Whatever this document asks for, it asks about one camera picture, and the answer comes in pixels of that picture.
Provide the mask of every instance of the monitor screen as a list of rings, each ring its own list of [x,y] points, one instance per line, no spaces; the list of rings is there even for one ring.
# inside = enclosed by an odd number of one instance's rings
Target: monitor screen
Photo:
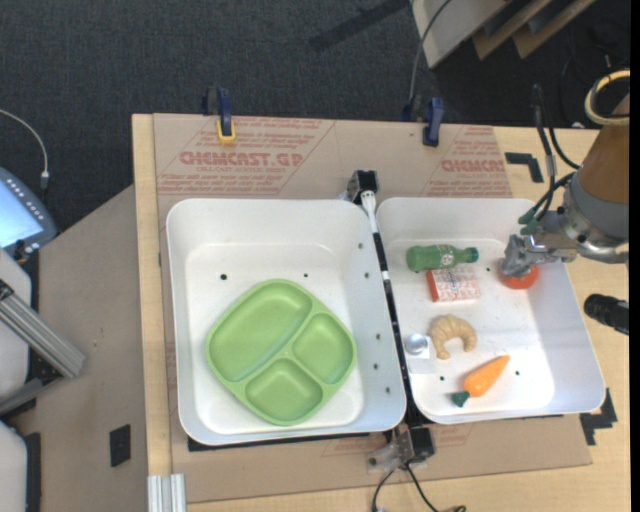
[[[42,230],[40,223],[15,193],[0,182],[0,247],[8,247]]]

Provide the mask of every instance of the bottle cap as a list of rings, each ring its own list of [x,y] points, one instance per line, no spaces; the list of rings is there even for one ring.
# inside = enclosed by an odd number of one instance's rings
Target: bottle cap
[[[475,247],[469,247],[467,250],[471,253],[471,259],[469,259],[469,263],[478,261],[478,249],[476,249]]]

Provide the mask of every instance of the bottle label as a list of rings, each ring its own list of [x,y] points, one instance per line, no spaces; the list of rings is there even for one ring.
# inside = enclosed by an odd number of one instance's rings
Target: bottle label
[[[440,245],[440,266],[443,268],[451,267],[455,263],[455,257],[450,247],[446,245]]]

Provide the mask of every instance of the croissant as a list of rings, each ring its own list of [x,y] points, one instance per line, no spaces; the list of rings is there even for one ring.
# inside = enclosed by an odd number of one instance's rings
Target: croissant
[[[471,327],[471,324],[454,315],[444,315],[436,318],[431,323],[428,334],[436,349],[438,359],[449,359],[451,357],[451,354],[444,348],[444,343],[452,338],[462,339],[465,352],[473,350],[478,343],[476,331]]]

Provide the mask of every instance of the toy bottle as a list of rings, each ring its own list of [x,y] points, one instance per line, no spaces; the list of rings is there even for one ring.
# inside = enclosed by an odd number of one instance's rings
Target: toy bottle
[[[478,261],[478,249],[458,249],[453,245],[413,246],[407,250],[407,265],[414,272],[436,268],[452,268],[458,263]]]

